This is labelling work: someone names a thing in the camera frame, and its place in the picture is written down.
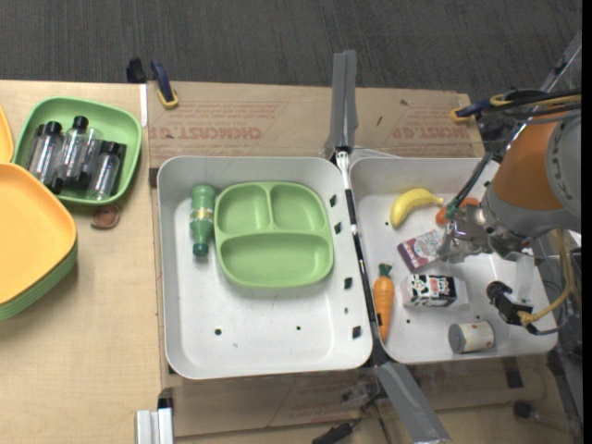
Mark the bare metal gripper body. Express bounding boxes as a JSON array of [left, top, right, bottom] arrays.
[[447, 202, 506, 255]]

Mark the purple and white packet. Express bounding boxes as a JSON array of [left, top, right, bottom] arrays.
[[396, 228, 446, 275]]

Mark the orange toy piece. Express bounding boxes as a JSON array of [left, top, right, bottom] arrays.
[[435, 197, 480, 226]]

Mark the cow print carton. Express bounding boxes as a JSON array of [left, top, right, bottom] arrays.
[[401, 273, 469, 310]]

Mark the yellow banana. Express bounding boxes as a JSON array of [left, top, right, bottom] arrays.
[[388, 187, 445, 229]]

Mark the orange carrot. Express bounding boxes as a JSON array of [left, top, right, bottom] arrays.
[[372, 263, 396, 343]]

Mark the white can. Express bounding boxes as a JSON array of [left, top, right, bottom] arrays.
[[447, 319, 497, 355]]

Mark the white plastic tray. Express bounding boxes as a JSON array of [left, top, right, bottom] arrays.
[[348, 156, 560, 366], [155, 154, 375, 381]]

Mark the green divided plate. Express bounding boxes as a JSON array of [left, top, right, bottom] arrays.
[[213, 180, 336, 290]]

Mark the brown cardboard board red print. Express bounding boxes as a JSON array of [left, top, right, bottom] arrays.
[[146, 80, 548, 438]]

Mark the green plastic bottle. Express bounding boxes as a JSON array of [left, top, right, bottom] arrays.
[[190, 183, 217, 258]]

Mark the clear plastic bottle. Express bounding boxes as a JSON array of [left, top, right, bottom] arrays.
[[55, 115, 92, 189], [26, 120, 65, 186], [86, 141, 123, 202], [84, 127, 105, 178]]

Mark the yellow plate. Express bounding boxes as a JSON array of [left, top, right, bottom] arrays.
[[0, 161, 79, 306], [0, 104, 16, 164]]

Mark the black cylinder on white bracket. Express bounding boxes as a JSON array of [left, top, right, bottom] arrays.
[[485, 252, 537, 327]]

